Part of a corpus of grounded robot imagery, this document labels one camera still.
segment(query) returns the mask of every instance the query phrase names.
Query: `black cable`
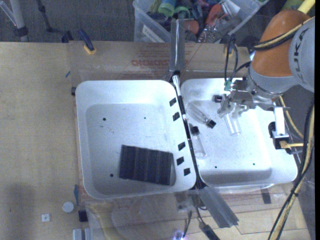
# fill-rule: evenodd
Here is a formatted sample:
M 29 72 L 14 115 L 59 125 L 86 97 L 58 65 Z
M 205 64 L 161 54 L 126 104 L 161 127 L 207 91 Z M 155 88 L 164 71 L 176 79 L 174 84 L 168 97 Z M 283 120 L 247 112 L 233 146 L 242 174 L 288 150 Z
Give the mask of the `black cable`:
M 196 213 L 197 213 L 197 215 L 198 215 L 198 218 L 201 220 L 201 222 L 202 222 L 204 225 L 206 225 L 206 223 L 204 222 L 204 220 L 202 219 L 202 217 L 201 217 L 201 215 L 200 215 L 200 212 L 199 212 L 198 207 L 195 208 L 195 211 L 196 211 Z
M 243 68 L 248 68 L 250 66 L 251 61 L 248 61 L 244 64 L 242 64 L 240 67 L 238 67 L 236 70 L 232 72 L 232 75 L 230 76 L 230 81 L 235 77 L 236 73 L 238 73 Z
M 293 38 L 294 35 L 296 34 L 296 32 L 297 31 L 295 31 L 295 32 L 291 33 L 290 35 L 286 36 L 285 38 L 283 38 L 283 39 L 281 39 L 281 40 L 279 40 L 279 41 L 277 41 L 277 42 L 275 42 L 273 44 L 267 45 L 265 47 L 256 47 L 256 46 L 263 45 L 263 44 L 266 44 L 268 42 L 271 42 L 271 41 L 273 41 L 273 40 L 275 40 L 275 39 L 277 39 L 277 38 L 279 38 L 279 37 L 281 37 L 283 35 L 277 36 L 275 38 L 272 38 L 272 39 L 264 41 L 264 42 L 260 42 L 260 43 L 258 43 L 256 45 L 253 45 L 253 46 L 249 46 L 248 48 L 251 49 L 251 50 L 254 50 L 254 51 L 265 51 L 265 50 L 277 47 L 277 46 L 283 44 L 284 42 L 288 41 L 289 39 Z
M 192 218 L 192 211 L 189 211 L 188 212 L 188 222 L 187 222 L 187 224 L 186 224 L 186 226 L 184 228 L 184 232 L 183 232 L 183 237 L 182 238 L 184 238 L 186 236 L 186 234 L 187 234 L 187 231 L 188 231 L 188 228 L 189 228 L 189 224 L 191 222 L 191 218 Z
M 228 46 L 227 46 L 227 51 L 226 51 L 226 56 L 225 56 L 225 63 L 224 63 L 224 81 L 226 82 L 227 81 L 227 68 L 228 68 L 228 62 L 229 62 L 229 52 L 230 52 L 230 47 L 231 47 L 231 44 L 233 45 L 232 49 L 234 49 L 234 46 L 235 46 L 235 35 L 232 34 L 230 37 L 229 37 L 229 40 L 227 42 Z
M 276 226 L 277 226 L 277 223 L 282 215 L 282 213 L 284 212 L 285 208 L 287 207 L 288 203 L 290 202 L 291 198 L 293 197 L 293 195 L 297 195 L 297 193 L 295 193 L 297 187 L 299 186 L 299 184 L 301 183 L 301 181 L 303 180 L 304 176 L 306 175 L 309 167 L 310 167 L 310 164 L 311 164 L 311 161 L 312 161 L 312 155 L 310 156 L 310 160 L 308 161 L 308 164 L 306 165 L 306 158 L 307 158 L 307 149 L 308 149 L 308 139 L 309 139 L 309 134 L 308 134 L 308 131 L 310 129 L 310 127 L 314 127 L 314 125 L 310 125 L 310 119 L 311 119 L 311 112 L 312 112 L 312 109 L 313 109 L 313 106 L 315 104 L 315 97 L 313 97 L 312 101 L 311 101 L 311 104 L 308 108 L 308 111 L 307 111 L 307 114 L 306 114 L 306 119 L 305 119 L 305 123 L 304 123 L 304 138 L 303 138 L 303 150 L 302 150 L 302 158 L 301 158 L 301 164 L 300 164 L 300 167 L 299 167 L 299 171 L 298 171 L 298 176 L 297 176 L 297 180 L 296 182 L 294 183 L 293 185 L 293 188 L 291 189 L 291 193 L 289 194 L 289 196 L 287 197 L 286 201 L 284 202 L 273 226 L 272 226 L 272 229 L 270 231 L 270 234 L 269 234 L 269 237 L 268 237 L 268 240 L 270 239 L 270 236 L 272 235 L 272 233 L 274 232 Z M 285 223 L 283 223 L 281 229 L 280 229 L 280 234 L 278 235 L 277 237 L 277 240 L 280 238 L 281 236 L 281 232 L 285 226 Z
M 238 49 L 237 49 L 235 43 L 233 44 L 233 50 L 234 50 L 234 52 L 235 52 L 235 62 L 234 62 L 233 72 L 235 72 L 235 71 L 237 70 L 238 60 L 239 60 Z

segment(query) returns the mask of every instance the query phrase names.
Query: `yellow object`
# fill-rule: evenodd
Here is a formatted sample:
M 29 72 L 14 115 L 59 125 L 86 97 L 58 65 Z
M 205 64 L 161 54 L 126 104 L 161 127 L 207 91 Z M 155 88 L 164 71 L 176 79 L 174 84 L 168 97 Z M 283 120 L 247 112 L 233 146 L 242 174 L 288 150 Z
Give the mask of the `yellow object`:
M 284 101 L 284 98 L 282 98 L 282 96 L 279 97 L 280 103 L 281 105 L 285 108 L 286 104 Z M 287 117 L 287 119 L 289 120 L 290 125 L 292 126 L 292 128 L 295 130 L 295 132 L 300 136 L 300 138 L 304 138 L 304 135 L 299 131 L 299 129 L 296 127 L 294 121 L 292 120 L 292 117 L 290 116 L 290 113 L 288 110 L 285 110 L 285 115 Z
M 224 56 L 227 56 L 227 52 L 228 52 L 228 45 L 225 44 L 223 48 Z M 229 58 L 232 57 L 233 55 L 234 55 L 234 49 L 232 49 L 231 52 L 229 52 Z
M 282 149 L 290 149 L 293 147 L 303 147 L 304 144 L 303 143 L 287 143 L 286 141 L 280 141 L 280 146 Z
M 316 0 L 304 0 L 298 8 L 298 11 L 307 14 L 310 11 L 310 9 L 315 5 L 315 3 Z
M 308 169 L 308 164 L 311 161 L 312 150 L 315 146 L 314 135 L 315 135 L 315 105 L 313 104 L 311 112 L 310 112 L 310 121 L 309 121 L 309 127 L 308 127 L 305 162 L 303 164 L 301 175 L 303 175 L 306 172 L 306 170 Z M 278 240 L 279 239 L 281 232 L 282 232 L 282 229 L 284 227 L 284 224 L 286 223 L 286 220 L 288 218 L 290 209 L 291 209 L 292 205 L 294 204 L 303 183 L 304 183 L 304 181 L 301 180 L 291 190 L 293 195 L 291 196 L 290 199 L 287 199 L 285 206 L 282 207 L 282 210 L 281 210 L 279 216 L 277 217 L 277 220 L 276 220 L 276 222 L 270 232 L 268 240 Z
M 86 46 L 86 45 L 84 45 L 84 49 L 86 50 L 86 52 L 88 53 L 88 54 L 90 54 L 90 55 L 94 55 L 95 53 L 96 53 L 96 49 L 94 49 L 94 50 L 90 50 L 89 48 L 88 48 L 88 46 Z

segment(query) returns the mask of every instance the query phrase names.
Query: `transparent plastic object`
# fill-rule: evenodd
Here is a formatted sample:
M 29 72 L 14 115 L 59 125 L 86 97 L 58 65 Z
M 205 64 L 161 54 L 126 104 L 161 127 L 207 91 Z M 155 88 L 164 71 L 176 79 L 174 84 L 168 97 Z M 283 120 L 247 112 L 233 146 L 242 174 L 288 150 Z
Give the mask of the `transparent plastic object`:
M 134 41 L 135 42 L 165 42 L 170 43 L 171 34 L 159 23 L 147 15 L 155 0 L 134 0 Z M 237 16 L 241 23 L 229 32 L 229 35 L 240 29 L 259 9 L 258 0 L 224 0 L 228 5 L 240 8 Z
M 192 146 L 194 155 L 198 159 L 206 159 L 208 157 L 205 148 L 201 141 L 201 134 L 199 131 L 199 128 L 197 126 L 193 126 L 191 128 L 191 134 L 192 134 Z
M 229 134 L 231 136 L 238 136 L 241 134 L 241 128 L 239 121 L 236 117 L 232 116 L 232 113 L 227 113 L 223 116 L 226 127 L 228 128 Z
M 216 123 L 211 119 L 210 115 L 199 109 L 194 103 L 188 103 L 186 106 L 186 113 L 195 119 L 197 122 L 213 128 Z

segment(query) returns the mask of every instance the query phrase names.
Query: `wooden surface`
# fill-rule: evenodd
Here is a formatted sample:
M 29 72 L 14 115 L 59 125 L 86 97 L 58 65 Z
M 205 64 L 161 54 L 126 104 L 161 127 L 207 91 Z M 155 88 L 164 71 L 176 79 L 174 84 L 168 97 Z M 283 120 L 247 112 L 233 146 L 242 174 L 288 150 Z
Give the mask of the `wooden surface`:
M 79 184 L 69 71 L 65 44 L 0 42 L 1 240 L 67 240 L 72 239 L 73 229 L 89 226 L 79 222 L 78 207 L 70 214 L 62 210 L 64 202 L 75 203 L 74 186 Z M 239 218 L 238 226 L 218 228 L 207 212 L 203 219 L 222 240 L 267 239 L 289 189 L 290 185 L 277 186 L 271 204 L 264 204 L 259 193 L 252 199 L 230 195 L 226 201 Z M 46 213 L 50 222 L 41 221 Z M 184 219 L 145 220 L 143 225 L 117 231 L 122 236 L 130 232 L 148 236 L 150 231 L 170 239 L 173 228 L 184 226 Z M 198 226 L 194 217 L 188 240 L 206 239 Z M 297 201 L 281 239 L 310 239 Z

